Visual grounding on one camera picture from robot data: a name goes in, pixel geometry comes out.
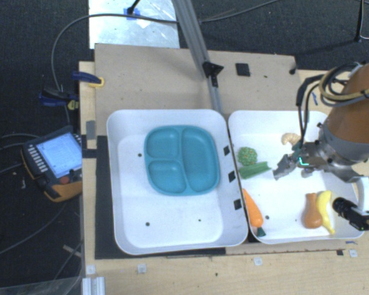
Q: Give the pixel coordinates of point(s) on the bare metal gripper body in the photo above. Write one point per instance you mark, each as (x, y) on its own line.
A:
(315, 157)

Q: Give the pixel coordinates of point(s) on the brown cardboard board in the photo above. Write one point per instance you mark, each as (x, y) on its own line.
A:
(160, 78)

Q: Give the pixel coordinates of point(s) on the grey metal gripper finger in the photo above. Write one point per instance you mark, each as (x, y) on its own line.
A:
(307, 172)
(283, 167)

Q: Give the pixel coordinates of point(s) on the beige croissant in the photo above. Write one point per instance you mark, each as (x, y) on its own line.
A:
(289, 137)

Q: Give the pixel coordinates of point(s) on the green broccoli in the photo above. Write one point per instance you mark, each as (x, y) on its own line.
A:
(247, 156)

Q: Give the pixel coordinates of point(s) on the white plastic tray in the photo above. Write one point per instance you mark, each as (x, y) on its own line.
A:
(172, 220)
(283, 195)

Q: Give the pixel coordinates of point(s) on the orange carrot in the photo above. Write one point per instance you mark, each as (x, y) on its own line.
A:
(252, 210)

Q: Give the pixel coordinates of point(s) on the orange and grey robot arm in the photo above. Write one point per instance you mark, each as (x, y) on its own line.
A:
(353, 121)

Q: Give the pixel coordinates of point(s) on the blue divided plate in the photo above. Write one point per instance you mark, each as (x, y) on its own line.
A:
(181, 160)

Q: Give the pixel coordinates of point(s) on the yellow banana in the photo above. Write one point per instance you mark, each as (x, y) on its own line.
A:
(324, 209)

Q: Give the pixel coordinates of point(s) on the black cylinder on white bracket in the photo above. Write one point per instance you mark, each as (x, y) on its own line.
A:
(358, 215)

